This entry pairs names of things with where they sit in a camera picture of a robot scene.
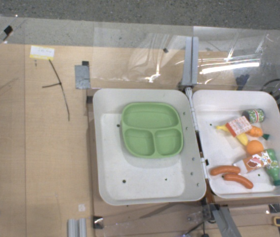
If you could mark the green divided plate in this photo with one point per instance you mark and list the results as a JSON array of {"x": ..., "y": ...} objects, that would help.
[{"x": 139, "y": 117}]

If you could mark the thin black and white rod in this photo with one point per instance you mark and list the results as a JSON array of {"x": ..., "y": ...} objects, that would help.
[{"x": 194, "y": 112}]

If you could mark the white plastic tray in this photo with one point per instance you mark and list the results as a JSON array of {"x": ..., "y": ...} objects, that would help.
[
  {"x": 223, "y": 107},
  {"x": 142, "y": 186}
]

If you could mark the red and white carton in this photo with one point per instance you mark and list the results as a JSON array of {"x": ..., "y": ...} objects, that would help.
[{"x": 239, "y": 126}]

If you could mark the orange sausage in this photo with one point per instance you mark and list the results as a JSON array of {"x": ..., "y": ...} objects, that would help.
[
  {"x": 225, "y": 170},
  {"x": 238, "y": 180}
]

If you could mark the yellow banana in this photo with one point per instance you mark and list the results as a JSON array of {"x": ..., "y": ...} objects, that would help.
[{"x": 243, "y": 139}]

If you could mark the small green and red can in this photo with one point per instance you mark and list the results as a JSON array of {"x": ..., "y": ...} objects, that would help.
[{"x": 254, "y": 115}]

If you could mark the orange carrot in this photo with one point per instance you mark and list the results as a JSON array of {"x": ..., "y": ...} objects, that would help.
[{"x": 255, "y": 131}]

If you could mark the orange fruit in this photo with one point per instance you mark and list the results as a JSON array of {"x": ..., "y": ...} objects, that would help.
[{"x": 254, "y": 147}]

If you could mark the orange and white carton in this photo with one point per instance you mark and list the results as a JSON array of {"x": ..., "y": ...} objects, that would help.
[{"x": 253, "y": 162}]

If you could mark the green bottle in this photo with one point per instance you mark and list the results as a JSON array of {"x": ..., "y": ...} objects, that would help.
[{"x": 273, "y": 173}]

